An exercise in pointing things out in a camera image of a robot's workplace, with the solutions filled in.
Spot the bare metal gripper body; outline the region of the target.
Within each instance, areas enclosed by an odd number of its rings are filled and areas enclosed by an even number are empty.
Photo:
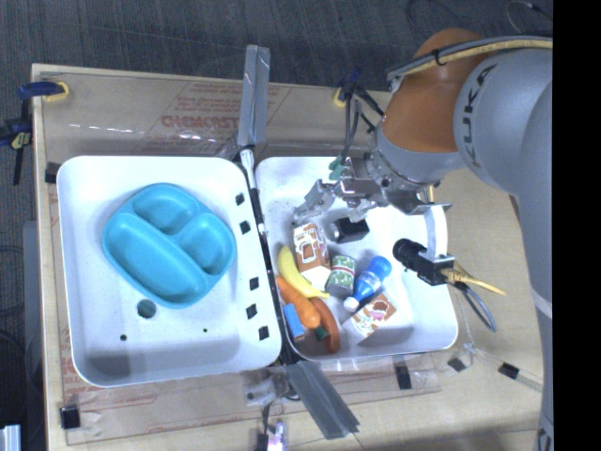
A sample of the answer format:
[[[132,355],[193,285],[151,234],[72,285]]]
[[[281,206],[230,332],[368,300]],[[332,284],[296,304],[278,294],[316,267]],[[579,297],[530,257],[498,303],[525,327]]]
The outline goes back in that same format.
[[[422,182],[400,171],[381,153],[334,160],[334,193],[351,208],[360,200],[372,200],[377,207],[392,206],[405,214],[422,214],[433,205],[432,182]]]

